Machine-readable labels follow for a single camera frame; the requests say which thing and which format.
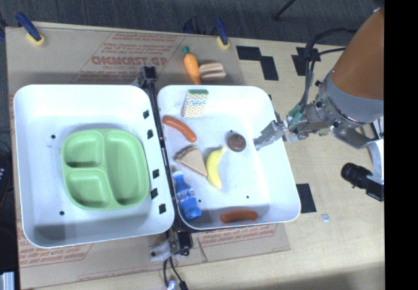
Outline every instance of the toy banana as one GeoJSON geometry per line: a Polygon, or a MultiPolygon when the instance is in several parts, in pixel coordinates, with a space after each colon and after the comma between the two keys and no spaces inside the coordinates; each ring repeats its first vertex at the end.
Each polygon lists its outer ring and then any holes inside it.
{"type": "Polygon", "coordinates": [[[219,165],[219,161],[221,160],[221,156],[223,152],[225,152],[226,150],[227,150],[226,147],[222,147],[219,150],[213,151],[211,154],[209,154],[208,159],[206,160],[206,170],[208,171],[208,181],[217,189],[222,188],[221,177],[219,176],[217,167],[219,165]]]}

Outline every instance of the hot dog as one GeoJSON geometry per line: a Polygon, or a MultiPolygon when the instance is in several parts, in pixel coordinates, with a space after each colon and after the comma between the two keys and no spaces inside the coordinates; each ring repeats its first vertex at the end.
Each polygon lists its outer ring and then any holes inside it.
{"type": "Polygon", "coordinates": [[[256,220],[258,216],[258,213],[253,210],[233,210],[224,212],[221,215],[221,221],[222,223],[232,223],[241,220],[256,220]]]}
{"type": "Polygon", "coordinates": [[[190,142],[197,140],[196,134],[185,123],[170,116],[163,117],[163,124],[171,126],[181,132],[190,142]]]}

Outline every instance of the blue bottle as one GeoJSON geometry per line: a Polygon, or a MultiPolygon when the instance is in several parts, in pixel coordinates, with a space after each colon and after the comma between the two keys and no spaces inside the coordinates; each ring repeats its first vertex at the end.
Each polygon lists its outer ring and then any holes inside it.
{"type": "Polygon", "coordinates": [[[192,221],[202,216],[202,211],[197,206],[195,192],[193,188],[184,182],[183,172],[177,170],[172,173],[176,181],[176,196],[180,211],[187,221],[192,221]]]}

